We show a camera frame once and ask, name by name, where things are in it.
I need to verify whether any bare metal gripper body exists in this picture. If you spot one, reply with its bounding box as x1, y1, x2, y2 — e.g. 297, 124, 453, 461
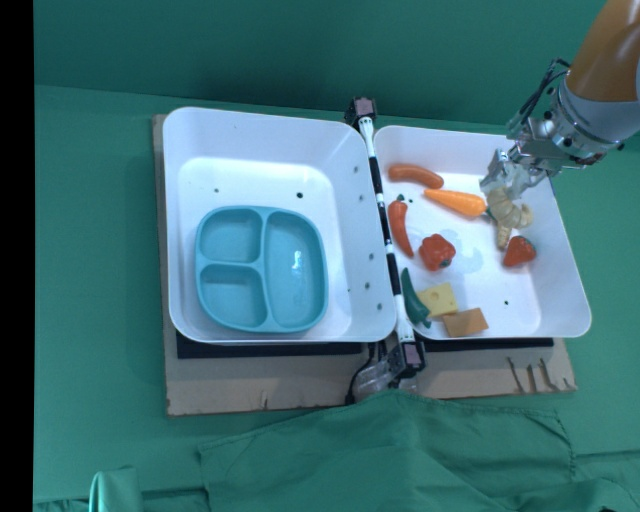
505, 107, 619, 177

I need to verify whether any beige toy croissant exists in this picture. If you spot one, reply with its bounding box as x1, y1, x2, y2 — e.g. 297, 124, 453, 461
486, 186, 534, 251

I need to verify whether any orange toy carrot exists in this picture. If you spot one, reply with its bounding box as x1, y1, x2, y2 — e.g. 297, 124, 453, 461
423, 187, 489, 219

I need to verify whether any red toy strawberry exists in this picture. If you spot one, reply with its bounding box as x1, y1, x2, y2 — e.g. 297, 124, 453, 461
501, 235, 538, 269

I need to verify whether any orange toy sausage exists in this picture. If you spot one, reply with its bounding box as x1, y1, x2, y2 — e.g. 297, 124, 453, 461
387, 163, 446, 191

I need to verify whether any orange toy bell pepper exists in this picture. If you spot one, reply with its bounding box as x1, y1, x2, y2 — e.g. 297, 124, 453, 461
418, 233, 457, 273

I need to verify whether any orange toy chili pepper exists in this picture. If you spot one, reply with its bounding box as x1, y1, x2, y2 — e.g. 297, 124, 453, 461
386, 194, 416, 259

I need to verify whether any white plastic tray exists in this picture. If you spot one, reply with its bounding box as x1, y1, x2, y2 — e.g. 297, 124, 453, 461
372, 124, 593, 342
161, 105, 398, 347

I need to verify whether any black and white thin rod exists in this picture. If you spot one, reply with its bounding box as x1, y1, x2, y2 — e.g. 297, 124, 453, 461
356, 116, 416, 346

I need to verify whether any yellow toy cheese wedge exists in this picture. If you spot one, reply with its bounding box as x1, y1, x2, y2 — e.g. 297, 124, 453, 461
416, 282, 461, 319

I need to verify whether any green toy chili pepper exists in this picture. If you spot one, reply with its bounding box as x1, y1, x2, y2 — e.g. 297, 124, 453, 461
400, 267, 433, 329

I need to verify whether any blue divided plate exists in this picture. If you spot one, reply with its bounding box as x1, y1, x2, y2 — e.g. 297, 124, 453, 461
194, 205, 330, 335

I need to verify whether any brown cardboard board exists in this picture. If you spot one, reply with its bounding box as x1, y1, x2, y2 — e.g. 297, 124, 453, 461
151, 113, 578, 418

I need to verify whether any green cloth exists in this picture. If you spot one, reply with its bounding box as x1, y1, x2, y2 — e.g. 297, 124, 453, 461
196, 388, 640, 512

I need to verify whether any black block with wires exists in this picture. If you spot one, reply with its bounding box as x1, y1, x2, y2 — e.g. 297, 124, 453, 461
343, 96, 379, 126
396, 340, 428, 375

